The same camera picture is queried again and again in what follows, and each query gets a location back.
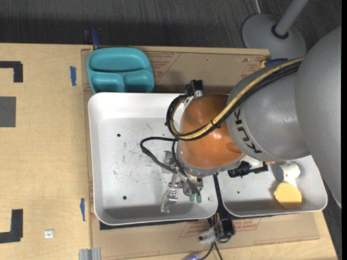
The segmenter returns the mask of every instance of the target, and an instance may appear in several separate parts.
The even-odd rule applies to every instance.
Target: white object
[[[44,237],[46,239],[51,239],[51,238],[54,238],[54,229],[46,229],[44,231]]]
[[[296,186],[295,180],[300,176],[300,167],[296,162],[288,162],[279,166],[280,182],[287,182]]]

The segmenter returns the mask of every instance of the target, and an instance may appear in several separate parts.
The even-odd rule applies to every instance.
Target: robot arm
[[[273,64],[243,79],[227,102],[212,95],[192,101],[180,132],[171,115],[177,100],[166,124],[179,139],[178,160],[189,171],[209,175],[234,169],[240,152],[263,162],[312,155],[341,205],[340,60],[341,27],[303,60]]]
[[[227,120],[233,140],[252,158],[281,161],[312,155],[340,206],[341,32],[339,27],[322,38],[296,73],[257,91]],[[264,70],[242,80],[229,101],[260,73]]]

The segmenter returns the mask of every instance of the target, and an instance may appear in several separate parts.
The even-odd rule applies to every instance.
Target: white tray
[[[139,143],[152,136],[172,138],[164,126],[166,111],[178,94],[99,93],[88,103],[91,131],[94,209],[98,218],[109,225],[146,223],[169,220],[205,219],[217,210],[212,176],[203,178],[200,204],[189,201],[178,189],[178,202],[170,213],[161,213],[160,205],[172,174],[163,172]],[[179,127],[183,108],[175,115]],[[145,143],[159,159],[171,150],[170,142]],[[296,160],[301,168],[297,179],[303,194],[300,209],[286,210],[273,196],[278,185],[273,169],[230,178],[219,174],[222,199],[226,209],[239,217],[278,215],[319,211],[327,204],[327,195],[318,168],[311,156]]]
[[[170,213],[160,205],[172,174],[163,172],[139,143],[152,136],[171,138],[166,111],[177,94],[99,93],[88,103],[91,131],[94,209],[105,224],[120,225],[169,220],[205,219],[218,206],[213,178],[204,179],[202,202],[191,202],[178,189]],[[177,119],[182,115],[177,110]],[[145,146],[164,160],[171,142],[148,141]]]
[[[313,212],[324,209],[327,195],[318,167],[311,156],[294,160],[300,167],[300,177],[295,184],[303,197],[298,209],[287,210],[274,198],[279,182],[276,168],[269,165],[268,172],[250,173],[243,178],[230,178],[227,172],[218,176],[225,208],[238,217],[278,215],[286,213]]]

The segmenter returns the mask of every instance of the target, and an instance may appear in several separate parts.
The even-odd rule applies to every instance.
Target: teal sponge holder
[[[150,93],[154,89],[151,63],[136,48],[97,49],[88,57],[87,71],[94,93]]]

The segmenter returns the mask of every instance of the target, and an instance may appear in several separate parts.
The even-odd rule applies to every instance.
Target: gray carpet
[[[258,0],[282,15],[292,0]],[[255,0],[0,0],[0,42],[83,43],[96,28],[101,44],[244,47],[243,22]],[[342,0],[310,0],[295,22],[308,49],[342,23]],[[324,215],[342,259],[342,212],[329,194]]]

